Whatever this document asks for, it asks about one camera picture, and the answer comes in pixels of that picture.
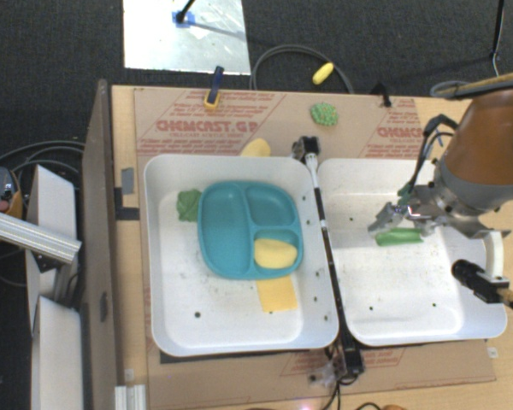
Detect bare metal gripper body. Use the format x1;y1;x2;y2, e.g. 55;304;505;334
399;183;512;239

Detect green toy pea pod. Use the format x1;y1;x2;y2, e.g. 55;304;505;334
374;227;425;248

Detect thin black and white rod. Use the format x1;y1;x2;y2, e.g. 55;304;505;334
305;154;357;358

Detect white plastic tray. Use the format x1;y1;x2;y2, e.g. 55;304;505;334
316;157;510;348
143;153;340;358

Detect yellow toy potato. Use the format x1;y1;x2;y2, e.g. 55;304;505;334
253;237;299;270

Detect green spotted round toy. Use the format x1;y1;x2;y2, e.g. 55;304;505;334
310;102;339;128

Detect yellow cheese slice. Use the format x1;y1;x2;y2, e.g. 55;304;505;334
256;274;299;314

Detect yellow rounded toy food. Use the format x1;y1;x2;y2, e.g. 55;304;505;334
239;138;273;159

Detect yellow toy corn cob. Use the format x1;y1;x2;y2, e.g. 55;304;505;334
311;61;335;86

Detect blue divided plate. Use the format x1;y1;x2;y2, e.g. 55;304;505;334
197;179;305;281

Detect brown cardboard board red print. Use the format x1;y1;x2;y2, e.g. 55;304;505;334
133;87;498;397

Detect green lettuce leaf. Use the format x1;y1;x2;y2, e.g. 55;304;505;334
175;188;203;223

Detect black cylinder on white bracket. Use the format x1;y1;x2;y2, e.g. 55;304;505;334
451;228;511;304

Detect black block with thin wires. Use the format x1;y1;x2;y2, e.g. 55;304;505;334
291;135;322;160
323;343;366;380

